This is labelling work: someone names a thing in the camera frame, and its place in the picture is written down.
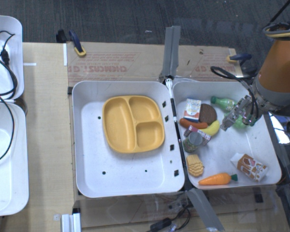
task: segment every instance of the yellow divided plate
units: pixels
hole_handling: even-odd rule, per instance
[[[160,110],[147,96],[110,98],[103,105],[102,117],[107,142],[117,152],[145,152],[164,141]]]

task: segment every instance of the table surface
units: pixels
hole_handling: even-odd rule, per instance
[[[29,202],[17,214],[2,219],[0,232],[60,231],[60,216],[71,214],[73,155],[67,66],[63,45],[23,43],[29,164]],[[278,196],[271,209],[219,215],[227,231],[285,231],[288,222]],[[147,231],[148,223],[86,228],[84,231]],[[194,217],[185,231],[207,231]]]

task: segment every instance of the cardboard sheet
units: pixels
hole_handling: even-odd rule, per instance
[[[158,81],[163,66],[164,46],[121,43],[81,43],[87,54],[79,57],[72,42],[67,43],[69,87],[81,81]],[[220,46],[179,46],[176,76],[199,81],[226,81],[210,71],[219,66],[242,76],[239,63],[228,63],[232,48]]]

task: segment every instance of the gray carpet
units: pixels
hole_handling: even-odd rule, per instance
[[[287,0],[0,0],[0,15],[17,18],[24,42],[55,43],[73,29],[84,42],[164,44],[180,25],[180,44],[215,45],[250,53],[259,67],[272,45],[261,29]],[[290,4],[276,22],[290,21]]]

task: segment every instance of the white tray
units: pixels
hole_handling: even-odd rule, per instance
[[[11,34],[15,34],[9,39],[5,49],[9,53],[10,58],[10,68],[17,77],[17,89],[14,97],[16,99],[24,92],[24,68],[23,68],[23,47],[22,47],[22,25],[21,23],[10,16],[0,15],[0,31],[6,30]],[[6,39],[10,35],[3,32],[0,34],[0,53]],[[7,70],[0,64],[0,93],[4,93],[13,88],[13,83],[11,81],[10,75]]]
[[[159,148],[122,154],[108,145],[102,107],[109,98],[121,95],[144,95],[157,103],[166,131]],[[83,81],[74,86],[72,102],[76,182],[82,194],[98,198],[169,193],[182,188],[185,177],[166,86],[158,82]]]
[[[21,211],[29,199],[27,137],[24,111],[9,104],[15,121],[14,139],[9,152],[0,160],[0,216]],[[12,133],[12,119],[0,103],[0,156],[7,149]]]
[[[230,98],[238,102],[248,91],[238,82],[179,82],[173,87],[174,101],[176,104],[177,119],[182,118],[185,110],[186,99],[201,100],[210,103],[213,95],[221,98]],[[211,104],[220,123],[224,112],[218,106]],[[182,140],[185,139],[185,128],[179,125]],[[235,153],[246,153],[269,167],[267,175],[256,182],[240,172],[230,162]],[[206,146],[198,148],[192,154],[197,154],[204,165],[204,172],[199,177],[189,175],[191,183],[199,189],[221,189],[244,186],[270,185],[277,183],[281,178],[281,169],[277,160],[275,149],[270,138],[264,117],[253,127],[235,129],[230,127],[227,131],[219,130]],[[198,181],[210,175],[227,172],[237,174],[238,181],[231,181],[227,185],[200,186]]]
[[[0,31],[15,34],[6,44],[10,69],[17,78],[17,89],[11,99],[24,91],[22,25],[10,16],[0,15]],[[0,52],[10,35],[0,34]],[[11,90],[13,83],[6,69],[0,64],[0,93]],[[24,111],[8,101],[15,121],[14,137],[9,152],[0,160],[0,216],[21,211],[29,199],[29,176],[27,156],[26,118]],[[0,156],[7,149],[12,133],[12,119],[6,106],[0,101]]]

